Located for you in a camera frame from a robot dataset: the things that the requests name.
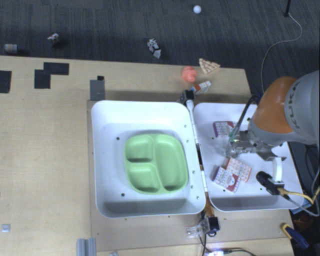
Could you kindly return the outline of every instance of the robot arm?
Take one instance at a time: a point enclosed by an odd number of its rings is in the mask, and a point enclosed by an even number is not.
[[[232,134],[226,156],[257,153],[266,161],[283,142],[317,144],[319,149],[319,70],[295,79],[280,77],[266,90],[248,130]]]

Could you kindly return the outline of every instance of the yellow cable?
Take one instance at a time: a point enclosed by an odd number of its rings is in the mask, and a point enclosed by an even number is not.
[[[298,193],[298,192],[291,192],[288,191],[286,189],[284,189],[283,187],[279,187],[278,191],[280,192],[280,195],[295,195],[295,196],[300,196],[300,197],[304,197],[305,199],[307,199],[312,205],[315,203],[314,200],[312,200],[308,195],[306,194],[302,194],[302,193]]]
[[[316,192],[314,193],[314,196],[312,197],[313,202],[316,201],[316,198],[317,198],[317,195],[319,194],[319,192],[320,192],[320,186],[318,186],[318,189],[316,190]]]

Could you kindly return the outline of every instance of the gray bracket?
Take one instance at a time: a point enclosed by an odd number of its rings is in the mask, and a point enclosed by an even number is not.
[[[90,80],[90,100],[103,101],[106,99],[105,81]]]
[[[10,232],[11,225],[10,224],[2,224],[1,225],[1,232],[8,233]]]
[[[97,256],[96,239],[79,238],[76,241],[76,256]]]

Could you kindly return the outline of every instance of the small toy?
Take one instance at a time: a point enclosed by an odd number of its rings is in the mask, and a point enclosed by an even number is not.
[[[195,5],[194,7],[193,7],[193,12],[195,13],[195,14],[199,14],[199,13],[201,13],[201,6],[200,5]]]
[[[161,55],[161,48],[159,47],[157,41],[154,38],[149,39],[147,45],[152,55],[159,59]]]
[[[16,44],[5,44],[4,51],[6,54],[17,54],[18,46]]]
[[[198,72],[192,66],[186,66],[181,73],[181,78],[189,83],[196,81]]]
[[[47,40],[51,43],[52,46],[55,46],[57,43],[61,41],[60,36],[57,33],[50,35]]]
[[[199,59],[200,67],[204,74],[208,74],[218,68],[220,68],[220,64],[205,60],[203,58]]]
[[[208,91],[210,86],[211,86],[211,82],[205,81],[195,86],[192,86],[190,90],[194,92],[194,95],[204,94],[205,92]]]

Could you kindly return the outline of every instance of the white ball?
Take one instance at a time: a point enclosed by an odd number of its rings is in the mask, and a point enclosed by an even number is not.
[[[195,6],[193,7],[193,12],[194,12],[195,14],[201,13],[201,6],[200,6],[200,5],[195,5]]]

